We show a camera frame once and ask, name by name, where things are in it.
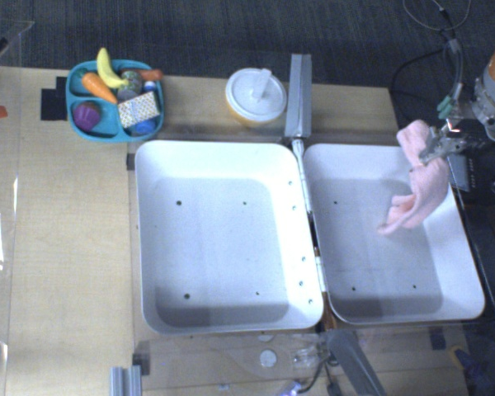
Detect white plastic tray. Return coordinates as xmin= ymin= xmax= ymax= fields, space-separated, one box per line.
xmin=303 ymin=142 xmax=487 ymax=326
xmin=134 ymin=139 xmax=325 ymax=337

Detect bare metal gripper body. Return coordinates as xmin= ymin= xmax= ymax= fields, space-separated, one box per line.
xmin=440 ymin=92 xmax=495 ymax=157

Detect purple grapes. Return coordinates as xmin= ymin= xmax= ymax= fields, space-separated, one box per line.
xmin=73 ymin=101 xmax=101 ymax=134

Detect orange carrot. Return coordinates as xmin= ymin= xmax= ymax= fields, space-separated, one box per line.
xmin=81 ymin=72 xmax=119 ymax=106

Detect yellow banana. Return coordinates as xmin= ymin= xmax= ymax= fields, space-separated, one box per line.
xmin=96 ymin=47 xmax=130 ymax=90

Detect small green can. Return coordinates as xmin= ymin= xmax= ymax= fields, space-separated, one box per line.
xmin=118 ymin=69 xmax=144 ymax=97

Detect blue divided plate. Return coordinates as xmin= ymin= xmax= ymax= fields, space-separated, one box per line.
xmin=64 ymin=59 xmax=166 ymax=144

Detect yellow bowl with white lid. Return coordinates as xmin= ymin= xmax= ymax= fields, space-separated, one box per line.
xmin=224 ymin=67 xmax=289 ymax=129

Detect pink cloth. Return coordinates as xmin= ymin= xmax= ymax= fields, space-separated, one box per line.
xmin=377 ymin=119 xmax=451 ymax=237

